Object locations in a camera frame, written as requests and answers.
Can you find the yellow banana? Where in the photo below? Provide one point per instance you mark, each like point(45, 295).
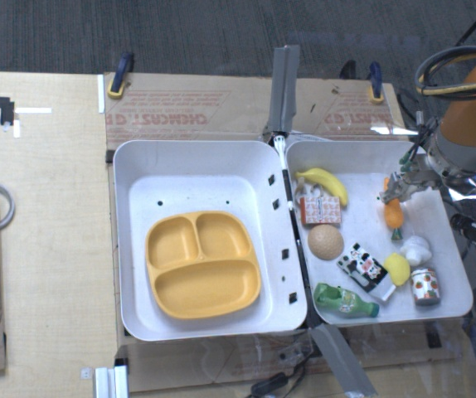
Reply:
point(329, 181)

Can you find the brown cardboard board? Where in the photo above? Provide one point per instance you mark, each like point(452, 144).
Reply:
point(188, 110)

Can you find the orange and white carton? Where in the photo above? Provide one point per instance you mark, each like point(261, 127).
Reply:
point(320, 210)

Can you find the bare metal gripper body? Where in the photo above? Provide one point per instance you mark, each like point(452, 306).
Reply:
point(428, 176)

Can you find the black and white milk carton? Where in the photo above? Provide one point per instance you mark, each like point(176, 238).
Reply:
point(364, 270)

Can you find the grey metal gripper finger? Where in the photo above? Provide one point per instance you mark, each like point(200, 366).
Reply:
point(408, 192)
point(390, 189)

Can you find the small white toy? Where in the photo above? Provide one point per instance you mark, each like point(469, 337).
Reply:
point(309, 190)

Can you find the yellow divided plate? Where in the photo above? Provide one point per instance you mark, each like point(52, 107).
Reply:
point(203, 263)

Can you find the yellow lemon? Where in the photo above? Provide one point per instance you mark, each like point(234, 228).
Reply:
point(397, 268)

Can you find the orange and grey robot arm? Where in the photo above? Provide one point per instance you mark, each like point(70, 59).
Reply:
point(470, 114)

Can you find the white can with orange print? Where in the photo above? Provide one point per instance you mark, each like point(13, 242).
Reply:
point(425, 286)

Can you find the white lumpy toy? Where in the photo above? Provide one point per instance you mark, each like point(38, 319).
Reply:
point(416, 250)

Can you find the tan round bread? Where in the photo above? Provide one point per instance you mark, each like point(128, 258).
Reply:
point(325, 242)

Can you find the green plastic bottle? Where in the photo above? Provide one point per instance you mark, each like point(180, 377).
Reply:
point(343, 302)

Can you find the white plastic tray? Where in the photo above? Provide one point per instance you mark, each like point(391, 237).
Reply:
point(366, 226)
point(205, 172)

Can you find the orange carrot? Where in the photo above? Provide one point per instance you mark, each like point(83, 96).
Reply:
point(394, 215)

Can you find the thin black and white rod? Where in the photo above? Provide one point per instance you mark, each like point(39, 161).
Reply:
point(289, 197)

